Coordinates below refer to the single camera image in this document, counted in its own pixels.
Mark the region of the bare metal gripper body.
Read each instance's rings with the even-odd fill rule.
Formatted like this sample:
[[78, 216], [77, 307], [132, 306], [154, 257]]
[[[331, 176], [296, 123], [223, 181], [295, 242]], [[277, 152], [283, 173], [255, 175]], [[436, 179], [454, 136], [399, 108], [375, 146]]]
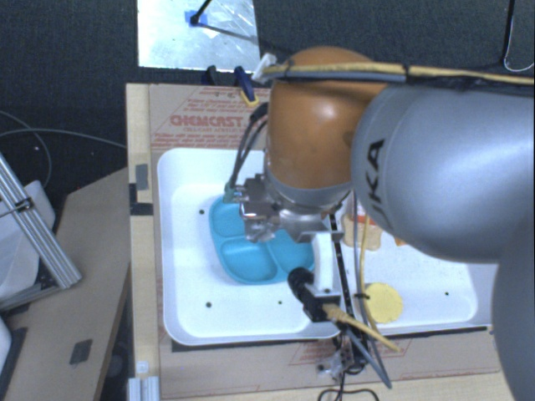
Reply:
[[331, 210], [325, 189], [300, 189], [269, 175], [255, 175], [242, 186], [240, 216], [246, 238], [272, 240], [285, 231], [297, 243], [311, 242], [318, 233], [329, 233], [324, 218]]

